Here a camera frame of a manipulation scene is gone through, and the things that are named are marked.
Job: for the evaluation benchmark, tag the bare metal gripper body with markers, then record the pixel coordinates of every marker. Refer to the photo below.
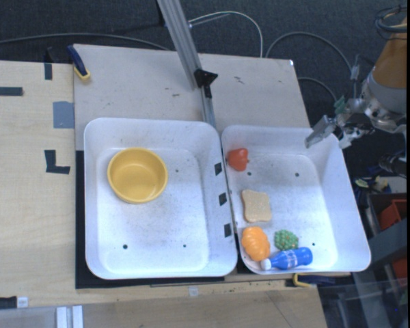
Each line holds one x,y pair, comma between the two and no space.
379,116

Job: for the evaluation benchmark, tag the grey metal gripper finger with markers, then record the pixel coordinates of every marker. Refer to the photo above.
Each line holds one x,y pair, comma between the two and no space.
345,140
319,132

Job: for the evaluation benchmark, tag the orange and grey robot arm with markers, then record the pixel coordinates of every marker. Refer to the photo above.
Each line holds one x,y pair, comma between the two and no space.
393,63

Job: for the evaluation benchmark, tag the white plastic tray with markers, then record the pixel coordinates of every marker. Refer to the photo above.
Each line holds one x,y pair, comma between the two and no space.
177,224
304,210

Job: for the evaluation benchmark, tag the red orange toy pepper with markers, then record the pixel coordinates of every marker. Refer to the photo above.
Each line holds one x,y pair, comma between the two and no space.
238,159

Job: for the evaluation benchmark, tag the beige toy bread slice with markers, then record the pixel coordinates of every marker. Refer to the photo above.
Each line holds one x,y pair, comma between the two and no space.
256,206

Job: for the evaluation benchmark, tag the green toy grapes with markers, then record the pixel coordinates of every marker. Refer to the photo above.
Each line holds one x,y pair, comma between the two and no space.
286,240

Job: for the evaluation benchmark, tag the orange toy croissant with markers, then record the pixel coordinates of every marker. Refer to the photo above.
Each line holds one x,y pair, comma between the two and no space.
255,244

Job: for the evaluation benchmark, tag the blue toy bottle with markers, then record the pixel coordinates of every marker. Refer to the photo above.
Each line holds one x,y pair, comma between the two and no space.
290,259

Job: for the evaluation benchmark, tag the yellow bowl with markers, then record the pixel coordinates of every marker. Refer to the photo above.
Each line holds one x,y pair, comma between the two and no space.
137,176

